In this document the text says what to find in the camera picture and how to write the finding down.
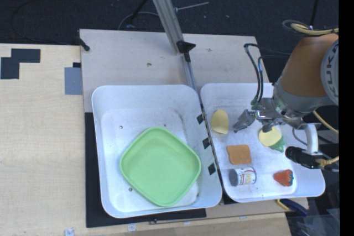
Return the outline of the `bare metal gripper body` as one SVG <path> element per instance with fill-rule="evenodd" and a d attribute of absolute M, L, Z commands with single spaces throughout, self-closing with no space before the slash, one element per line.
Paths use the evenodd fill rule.
<path fill-rule="evenodd" d="M 293 128 L 300 128 L 304 123 L 301 112 L 293 110 L 277 98 L 262 98 L 254 116 L 261 123 L 265 120 L 274 120 L 277 125 L 287 124 Z"/>

